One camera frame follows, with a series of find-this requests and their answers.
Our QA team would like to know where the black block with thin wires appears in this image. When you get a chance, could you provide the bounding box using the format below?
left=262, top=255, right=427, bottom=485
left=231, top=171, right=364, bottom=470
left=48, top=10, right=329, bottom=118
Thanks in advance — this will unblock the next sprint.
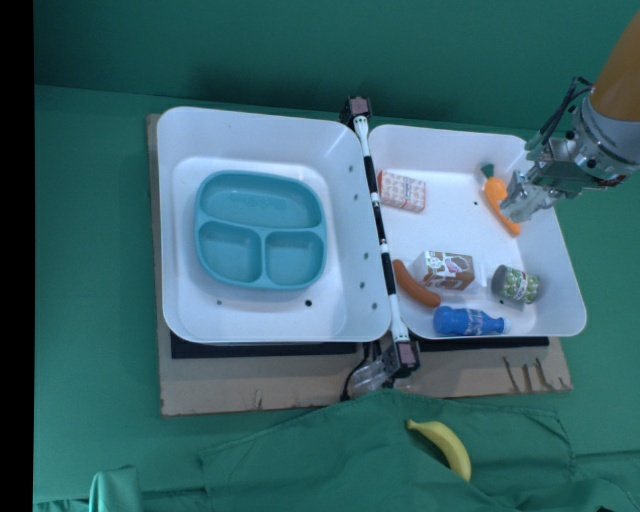
left=382, top=339, right=422, bottom=379
left=339, top=95, right=375, bottom=126

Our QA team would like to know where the orange carrot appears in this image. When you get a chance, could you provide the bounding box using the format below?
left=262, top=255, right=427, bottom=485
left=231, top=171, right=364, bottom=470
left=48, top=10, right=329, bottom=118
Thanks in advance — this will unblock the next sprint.
left=479, top=163, right=522, bottom=237

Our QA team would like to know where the thin black and white rod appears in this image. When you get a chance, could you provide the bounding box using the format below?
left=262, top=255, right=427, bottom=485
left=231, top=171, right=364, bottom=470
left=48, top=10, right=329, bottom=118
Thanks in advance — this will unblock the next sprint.
left=352, top=115, right=413, bottom=346

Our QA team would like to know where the orange sausage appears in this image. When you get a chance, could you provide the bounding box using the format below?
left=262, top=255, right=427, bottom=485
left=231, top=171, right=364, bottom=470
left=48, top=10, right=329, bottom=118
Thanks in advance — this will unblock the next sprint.
left=392, top=258, right=442, bottom=308

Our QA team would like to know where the orange and white carton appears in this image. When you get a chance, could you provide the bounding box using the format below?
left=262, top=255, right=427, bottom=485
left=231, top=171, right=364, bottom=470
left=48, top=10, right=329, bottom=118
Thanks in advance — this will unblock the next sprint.
left=377, top=169, right=428, bottom=215

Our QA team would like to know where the yellow banana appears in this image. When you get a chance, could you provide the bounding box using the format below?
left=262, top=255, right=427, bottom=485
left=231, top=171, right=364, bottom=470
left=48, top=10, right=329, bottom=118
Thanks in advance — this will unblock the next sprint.
left=405, top=418, right=473, bottom=483

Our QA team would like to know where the green can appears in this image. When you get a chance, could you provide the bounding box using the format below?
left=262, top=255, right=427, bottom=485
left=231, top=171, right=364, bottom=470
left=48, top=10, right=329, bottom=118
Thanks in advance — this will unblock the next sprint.
left=490, top=264, right=542, bottom=305

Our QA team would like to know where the white plastic tray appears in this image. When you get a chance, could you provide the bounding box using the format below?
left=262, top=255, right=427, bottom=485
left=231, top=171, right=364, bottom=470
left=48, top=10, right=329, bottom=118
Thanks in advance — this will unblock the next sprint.
left=155, top=105, right=392, bottom=346
left=367, top=123, right=588, bottom=341

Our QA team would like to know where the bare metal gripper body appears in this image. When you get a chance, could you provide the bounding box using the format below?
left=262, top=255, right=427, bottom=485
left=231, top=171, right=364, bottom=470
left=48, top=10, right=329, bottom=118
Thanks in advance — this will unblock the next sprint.
left=523, top=127, right=640, bottom=200

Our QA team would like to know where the green cloth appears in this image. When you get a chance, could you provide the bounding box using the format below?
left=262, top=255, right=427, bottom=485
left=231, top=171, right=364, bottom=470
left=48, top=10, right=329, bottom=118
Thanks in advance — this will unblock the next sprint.
left=199, top=388, right=640, bottom=512

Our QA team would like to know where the blue bottle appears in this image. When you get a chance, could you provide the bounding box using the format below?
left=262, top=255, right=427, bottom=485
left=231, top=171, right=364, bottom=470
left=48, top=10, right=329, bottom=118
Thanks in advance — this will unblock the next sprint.
left=432, top=305, right=512, bottom=337

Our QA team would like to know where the brown cardboard board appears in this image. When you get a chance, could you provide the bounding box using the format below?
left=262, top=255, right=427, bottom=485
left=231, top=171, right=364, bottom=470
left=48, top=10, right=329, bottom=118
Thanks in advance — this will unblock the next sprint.
left=146, top=113, right=574, bottom=418

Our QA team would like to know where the blue divided plate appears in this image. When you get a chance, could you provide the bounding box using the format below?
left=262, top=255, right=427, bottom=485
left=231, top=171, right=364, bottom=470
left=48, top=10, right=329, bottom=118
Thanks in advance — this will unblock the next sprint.
left=193, top=169, right=329, bottom=293

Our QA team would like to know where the brown and white carton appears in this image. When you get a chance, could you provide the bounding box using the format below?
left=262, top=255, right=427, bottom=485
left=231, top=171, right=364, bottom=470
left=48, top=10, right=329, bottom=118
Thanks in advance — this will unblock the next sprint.
left=410, top=249, right=488, bottom=294

